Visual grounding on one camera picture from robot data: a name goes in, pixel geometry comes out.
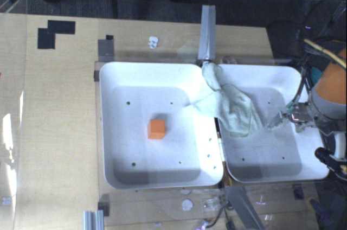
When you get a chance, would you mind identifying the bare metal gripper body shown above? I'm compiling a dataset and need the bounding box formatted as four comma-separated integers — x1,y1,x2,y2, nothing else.
281,103,317,133

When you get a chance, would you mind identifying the pale green cloth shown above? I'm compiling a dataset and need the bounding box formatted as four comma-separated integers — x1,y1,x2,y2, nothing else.
184,62,264,139

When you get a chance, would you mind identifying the black cylinder on white bracket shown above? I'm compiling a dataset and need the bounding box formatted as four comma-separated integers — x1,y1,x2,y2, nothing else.
314,131,347,173

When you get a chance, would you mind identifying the white plastic tray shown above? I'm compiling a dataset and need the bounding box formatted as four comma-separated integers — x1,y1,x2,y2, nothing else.
216,63,330,184
99,61,224,191

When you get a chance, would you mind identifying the orange cube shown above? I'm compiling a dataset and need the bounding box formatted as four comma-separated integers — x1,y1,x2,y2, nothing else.
147,119,166,140

